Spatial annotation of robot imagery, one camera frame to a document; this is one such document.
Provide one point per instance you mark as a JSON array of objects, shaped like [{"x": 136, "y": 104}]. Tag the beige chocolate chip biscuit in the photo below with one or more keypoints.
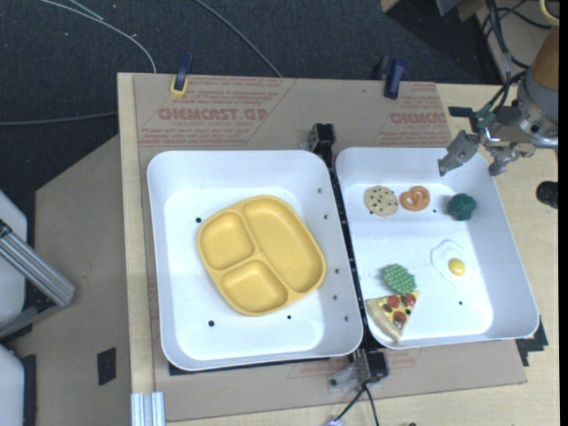
[{"x": 381, "y": 201}]

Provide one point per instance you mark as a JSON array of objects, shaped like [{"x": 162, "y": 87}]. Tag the brown cardboard board red print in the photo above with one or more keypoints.
[{"x": 275, "y": 109}]

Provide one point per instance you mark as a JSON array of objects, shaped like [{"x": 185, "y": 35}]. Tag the green grapes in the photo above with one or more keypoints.
[{"x": 399, "y": 278}]

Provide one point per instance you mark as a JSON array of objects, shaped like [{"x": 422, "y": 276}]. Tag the slice of pizza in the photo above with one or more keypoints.
[{"x": 392, "y": 311}]

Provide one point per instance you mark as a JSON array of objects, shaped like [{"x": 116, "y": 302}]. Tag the yellow divided plate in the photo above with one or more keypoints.
[{"x": 275, "y": 238}]

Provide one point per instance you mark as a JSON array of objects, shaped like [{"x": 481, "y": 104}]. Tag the white fried egg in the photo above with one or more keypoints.
[{"x": 456, "y": 266}]

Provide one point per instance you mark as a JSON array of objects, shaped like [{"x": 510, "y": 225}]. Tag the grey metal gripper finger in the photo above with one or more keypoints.
[
  {"x": 503, "y": 162},
  {"x": 457, "y": 153}
]

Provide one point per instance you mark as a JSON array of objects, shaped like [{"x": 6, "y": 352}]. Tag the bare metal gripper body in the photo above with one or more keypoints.
[{"x": 528, "y": 127}]

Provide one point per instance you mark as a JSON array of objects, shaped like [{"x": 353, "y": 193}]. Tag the thin black rod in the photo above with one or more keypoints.
[{"x": 347, "y": 242}]

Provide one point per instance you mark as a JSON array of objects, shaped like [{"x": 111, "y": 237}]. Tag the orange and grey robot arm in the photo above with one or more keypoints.
[{"x": 545, "y": 73}]

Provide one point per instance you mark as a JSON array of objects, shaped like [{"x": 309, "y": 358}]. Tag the white plastic tray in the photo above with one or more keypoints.
[
  {"x": 191, "y": 335},
  {"x": 399, "y": 242}
]

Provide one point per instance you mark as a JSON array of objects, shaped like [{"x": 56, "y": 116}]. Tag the green broccoli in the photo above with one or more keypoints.
[{"x": 461, "y": 207}]

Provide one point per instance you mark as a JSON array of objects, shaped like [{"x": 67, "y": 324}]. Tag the orange pretzel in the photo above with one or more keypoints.
[{"x": 406, "y": 200}]

